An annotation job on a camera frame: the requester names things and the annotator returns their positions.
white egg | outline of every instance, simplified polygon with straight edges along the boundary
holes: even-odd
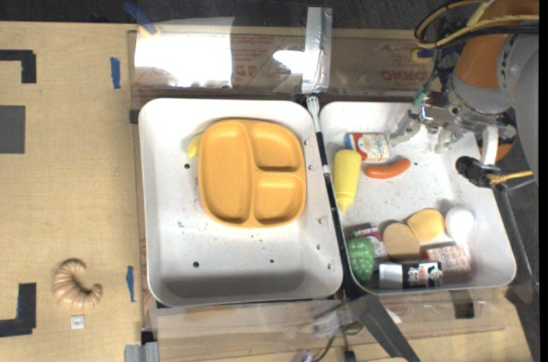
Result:
[[[467,238],[474,227],[474,215],[462,207],[453,207],[445,215],[447,234],[457,245],[466,245]]]

green ball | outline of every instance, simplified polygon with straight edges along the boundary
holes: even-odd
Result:
[[[347,242],[348,258],[352,273],[361,284],[366,284],[373,275],[375,249],[367,237],[354,237]]]

orange sausage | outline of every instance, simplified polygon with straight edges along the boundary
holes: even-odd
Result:
[[[377,178],[380,180],[385,180],[387,178],[392,178],[398,176],[405,172],[411,166],[411,162],[407,158],[400,158],[395,163],[390,165],[379,164],[379,165],[369,165],[366,167],[366,176],[370,178]]]

orange tray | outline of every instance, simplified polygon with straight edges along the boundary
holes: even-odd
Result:
[[[301,143],[276,123],[229,119],[200,140],[200,199],[209,216],[238,227],[274,227],[303,211],[306,171]]]

wooden surface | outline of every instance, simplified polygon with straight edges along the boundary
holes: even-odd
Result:
[[[140,340],[140,250],[134,145],[128,122],[130,25],[0,22],[0,49],[37,54],[38,83],[21,84],[20,64],[0,62],[0,104],[26,105],[26,153],[0,154],[0,319],[15,316],[17,284],[36,282],[37,328],[0,338],[0,361],[116,361]],[[121,89],[110,78],[120,60]],[[104,296],[70,329],[56,305],[53,273],[66,258],[87,265],[82,283]],[[126,283],[134,268],[135,298]],[[423,360],[527,361],[515,308],[501,295],[495,331],[413,339]],[[354,348],[358,360],[385,359],[378,344]],[[224,359],[293,361],[294,353]],[[340,348],[325,361],[343,360]]]

